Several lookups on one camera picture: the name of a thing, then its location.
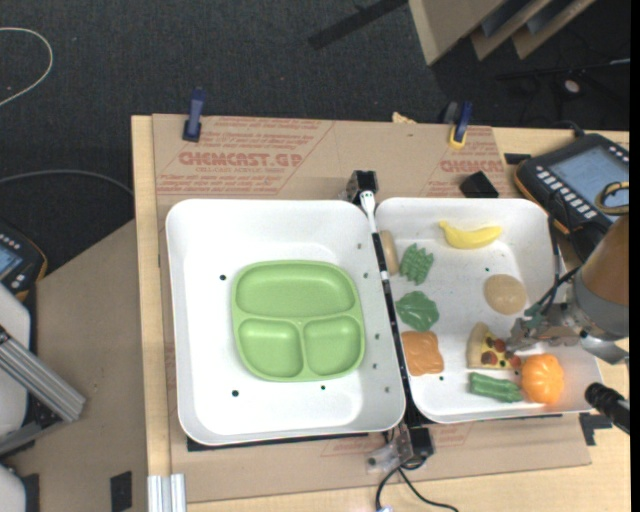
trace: metal bracket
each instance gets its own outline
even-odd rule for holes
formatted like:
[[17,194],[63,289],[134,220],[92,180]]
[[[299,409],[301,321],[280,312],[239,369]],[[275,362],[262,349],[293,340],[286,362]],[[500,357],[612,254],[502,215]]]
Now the metal bracket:
[[0,325],[0,368],[66,422],[76,421],[85,398]]
[[387,473],[412,457],[413,447],[409,429],[401,423],[398,433],[391,441],[367,455],[367,473]]
[[592,336],[586,336],[580,340],[580,343],[587,352],[606,363],[611,365],[629,364],[629,352],[611,341],[602,341]]
[[8,434],[0,442],[0,455],[7,454],[33,441],[61,421],[70,423],[80,418],[86,399],[48,368],[33,352],[18,343],[0,325],[0,370],[48,408],[52,417],[43,424],[37,419]]
[[149,512],[187,512],[187,494],[182,473],[147,478]]

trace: white plastic object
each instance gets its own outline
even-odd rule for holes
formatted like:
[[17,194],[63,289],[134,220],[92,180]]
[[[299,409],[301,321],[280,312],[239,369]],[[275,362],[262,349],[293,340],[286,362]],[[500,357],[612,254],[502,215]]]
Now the white plastic object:
[[[422,376],[409,375],[411,395],[419,411],[438,423],[527,417],[568,412],[586,412],[591,406],[584,392],[591,382],[601,382],[596,359],[579,346],[551,347],[539,343],[519,355],[553,353],[564,369],[565,390],[553,405],[530,401],[503,403],[468,391],[469,373],[466,346],[478,321],[494,334],[506,339],[514,321],[523,311],[502,315],[485,300],[484,282],[495,274],[508,274],[520,280],[528,300],[524,309],[540,299],[553,284],[555,261],[547,225],[547,214],[525,199],[429,199],[393,198],[376,210],[380,230],[394,237],[398,257],[413,243],[434,255],[426,281],[416,286],[406,278],[390,278],[394,301],[421,290],[435,301],[440,318],[431,330],[438,337],[444,371]],[[499,225],[497,240],[479,249],[449,246],[438,223],[448,221],[465,230]],[[558,293],[557,300],[562,298]],[[398,317],[400,331],[412,330]],[[482,373],[518,382],[514,371],[482,370]]]
[[[393,334],[367,218],[337,200],[188,199],[166,219],[178,416],[205,445],[385,431],[404,415]],[[364,358],[344,377],[271,382],[237,352],[231,289],[245,266],[315,260],[355,283]]]
[[24,484],[6,467],[0,464],[0,510],[2,512],[25,512],[27,495]]

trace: dark carpet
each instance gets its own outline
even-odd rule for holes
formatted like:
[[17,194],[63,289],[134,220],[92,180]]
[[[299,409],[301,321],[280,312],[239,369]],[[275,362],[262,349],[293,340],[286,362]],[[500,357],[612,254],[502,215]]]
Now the dark carpet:
[[[130,116],[183,113],[195,86],[205,115],[390,121],[398,111],[439,121],[450,101],[473,104],[473,123],[629,130],[630,0],[600,0],[527,59],[507,41],[478,61],[463,39],[426,65],[408,5],[324,46],[328,27],[377,0],[87,2],[3,0],[0,27],[42,34],[54,53],[47,78],[0,106],[0,218],[31,237],[54,270],[134,216],[131,197],[107,181],[50,175],[83,170],[132,186]],[[0,31],[0,102],[44,71],[30,34]],[[601,66],[584,94],[565,98],[563,73],[500,81],[516,72]]]

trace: toy pizza slice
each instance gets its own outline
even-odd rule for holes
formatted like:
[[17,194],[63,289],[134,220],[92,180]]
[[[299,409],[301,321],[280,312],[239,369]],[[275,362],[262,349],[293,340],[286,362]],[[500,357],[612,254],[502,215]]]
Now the toy pizza slice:
[[517,370],[520,358],[507,350],[504,340],[491,332],[487,324],[478,322],[467,342],[467,367],[485,370]]

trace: black device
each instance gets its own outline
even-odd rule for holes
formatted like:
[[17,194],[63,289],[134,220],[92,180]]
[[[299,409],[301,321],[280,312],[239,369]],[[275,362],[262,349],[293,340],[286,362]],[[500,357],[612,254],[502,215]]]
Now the black device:
[[[586,134],[556,151],[522,161],[514,181],[588,253],[616,220],[598,209],[596,197],[611,183],[629,181],[629,152],[602,135]],[[606,206],[628,204],[627,188],[610,196]]]
[[47,270],[47,258],[26,235],[0,219],[0,282],[19,300]]
[[458,188],[464,194],[464,197],[468,198],[496,198],[499,196],[498,191],[483,171],[477,171],[467,176]]
[[376,171],[353,171],[347,182],[347,201],[360,206],[360,192],[369,190],[373,194],[378,191]]

